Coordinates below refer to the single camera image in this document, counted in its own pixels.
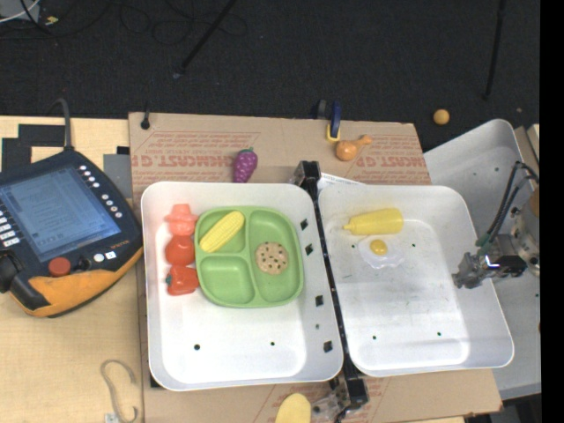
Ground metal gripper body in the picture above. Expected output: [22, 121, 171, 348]
[484, 211, 542, 279]

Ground white plastic tray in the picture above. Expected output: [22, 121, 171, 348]
[316, 184, 516, 378]
[140, 181, 345, 392]

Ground white fried egg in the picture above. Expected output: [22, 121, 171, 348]
[357, 237, 406, 271]

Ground yellow mustard bottle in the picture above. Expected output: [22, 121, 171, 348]
[343, 207, 405, 237]

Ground thin black rod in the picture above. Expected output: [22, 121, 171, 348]
[307, 176, 359, 385]

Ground orange chicken drumstick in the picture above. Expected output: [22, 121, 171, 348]
[335, 134, 374, 162]

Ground brown chocolate chip biscuit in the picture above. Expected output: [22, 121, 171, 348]
[255, 241, 290, 276]

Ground pale yellow toy food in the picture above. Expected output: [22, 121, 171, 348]
[274, 392, 313, 423]

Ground brown cardboard board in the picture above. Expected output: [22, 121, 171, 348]
[127, 111, 504, 423]

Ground green divided plate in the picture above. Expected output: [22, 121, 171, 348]
[194, 205, 306, 309]

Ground purple grapes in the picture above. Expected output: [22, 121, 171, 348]
[232, 146, 259, 184]

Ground yellow corn cob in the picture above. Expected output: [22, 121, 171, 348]
[199, 210, 246, 254]

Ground red bell pepper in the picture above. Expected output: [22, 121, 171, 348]
[165, 264, 201, 297]

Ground black block with wires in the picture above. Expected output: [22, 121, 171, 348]
[293, 160, 322, 189]
[328, 375, 370, 415]

